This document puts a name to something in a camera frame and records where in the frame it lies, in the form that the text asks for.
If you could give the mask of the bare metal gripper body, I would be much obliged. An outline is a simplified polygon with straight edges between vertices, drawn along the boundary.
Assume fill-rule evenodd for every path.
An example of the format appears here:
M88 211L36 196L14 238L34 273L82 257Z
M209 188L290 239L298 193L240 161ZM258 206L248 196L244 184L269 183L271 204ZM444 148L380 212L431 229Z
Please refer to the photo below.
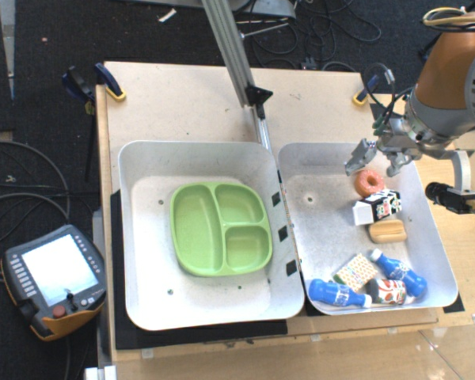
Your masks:
M376 147L391 165L407 165L424 155L444 159L447 137L438 134L423 122L408 116L392 117L375 128Z

